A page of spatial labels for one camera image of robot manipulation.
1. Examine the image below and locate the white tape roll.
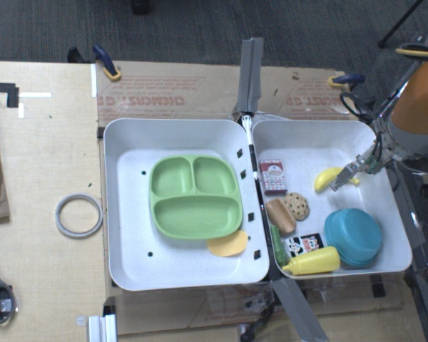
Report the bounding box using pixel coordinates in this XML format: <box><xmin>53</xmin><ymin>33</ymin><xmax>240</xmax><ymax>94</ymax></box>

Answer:
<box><xmin>55</xmin><ymin>193</ymin><xmax>103</xmax><ymax>239</ymax></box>

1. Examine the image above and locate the brown toy hot dog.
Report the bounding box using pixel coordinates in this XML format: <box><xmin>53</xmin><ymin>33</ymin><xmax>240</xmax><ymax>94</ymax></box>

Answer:
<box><xmin>265</xmin><ymin>197</ymin><xmax>297</xmax><ymax>236</ymax></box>

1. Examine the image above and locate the yellow squeeze bottle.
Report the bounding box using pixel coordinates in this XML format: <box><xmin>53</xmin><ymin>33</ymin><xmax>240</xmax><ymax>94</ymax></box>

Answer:
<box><xmin>281</xmin><ymin>246</ymin><xmax>342</xmax><ymax>276</ymax></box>

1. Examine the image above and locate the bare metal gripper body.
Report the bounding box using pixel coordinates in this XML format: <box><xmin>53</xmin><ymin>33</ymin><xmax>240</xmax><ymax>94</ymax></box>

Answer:
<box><xmin>348</xmin><ymin>130</ymin><xmax>407</xmax><ymax>175</ymax></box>

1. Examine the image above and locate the brown chocolate chip biscuit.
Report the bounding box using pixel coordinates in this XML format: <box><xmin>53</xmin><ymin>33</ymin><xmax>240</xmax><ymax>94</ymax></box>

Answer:
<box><xmin>283</xmin><ymin>192</ymin><xmax>310</xmax><ymax>222</ymax></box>

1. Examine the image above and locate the brown cardboard board red print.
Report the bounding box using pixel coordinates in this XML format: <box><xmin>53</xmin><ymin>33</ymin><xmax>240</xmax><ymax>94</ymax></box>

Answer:
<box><xmin>95</xmin><ymin>61</ymin><xmax>404</xmax><ymax>336</ymax></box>

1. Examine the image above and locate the green divided plate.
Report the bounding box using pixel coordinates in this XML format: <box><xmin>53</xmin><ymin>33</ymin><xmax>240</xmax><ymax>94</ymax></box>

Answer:
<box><xmin>148</xmin><ymin>154</ymin><xmax>244</xmax><ymax>241</ymax></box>

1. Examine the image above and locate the yellow banana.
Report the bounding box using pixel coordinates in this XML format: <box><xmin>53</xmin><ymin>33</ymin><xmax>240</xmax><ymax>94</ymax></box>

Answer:
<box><xmin>313</xmin><ymin>167</ymin><xmax>360</xmax><ymax>193</ymax></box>

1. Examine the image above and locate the green toy vegetable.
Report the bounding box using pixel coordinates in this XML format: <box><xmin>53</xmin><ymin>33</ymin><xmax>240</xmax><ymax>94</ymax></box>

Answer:
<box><xmin>270</xmin><ymin>224</ymin><xmax>290</xmax><ymax>267</ymax></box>

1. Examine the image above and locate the black and white cow packet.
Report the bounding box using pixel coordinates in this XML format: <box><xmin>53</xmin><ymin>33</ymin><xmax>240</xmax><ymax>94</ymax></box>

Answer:
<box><xmin>284</xmin><ymin>232</ymin><xmax>325</xmax><ymax>258</ymax></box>

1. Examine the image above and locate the white plastic tray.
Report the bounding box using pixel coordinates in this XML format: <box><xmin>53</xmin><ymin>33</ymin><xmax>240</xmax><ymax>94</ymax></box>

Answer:
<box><xmin>251</xmin><ymin>118</ymin><xmax>414</xmax><ymax>280</ymax></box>
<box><xmin>102</xmin><ymin>118</ymin><xmax>271</xmax><ymax>292</ymax></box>

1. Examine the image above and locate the blue bowl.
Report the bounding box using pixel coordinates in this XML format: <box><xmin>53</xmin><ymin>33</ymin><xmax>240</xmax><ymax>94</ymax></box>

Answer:
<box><xmin>323</xmin><ymin>207</ymin><xmax>383</xmax><ymax>268</ymax></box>

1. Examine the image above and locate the yellow round flat slice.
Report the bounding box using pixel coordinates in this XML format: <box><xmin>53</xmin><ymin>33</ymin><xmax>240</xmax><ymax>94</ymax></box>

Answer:
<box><xmin>206</xmin><ymin>229</ymin><xmax>250</xmax><ymax>258</ymax></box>

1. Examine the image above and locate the red and white carton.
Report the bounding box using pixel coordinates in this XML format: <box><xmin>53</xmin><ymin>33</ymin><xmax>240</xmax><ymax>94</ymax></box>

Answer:
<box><xmin>258</xmin><ymin>159</ymin><xmax>289</xmax><ymax>196</ymax></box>

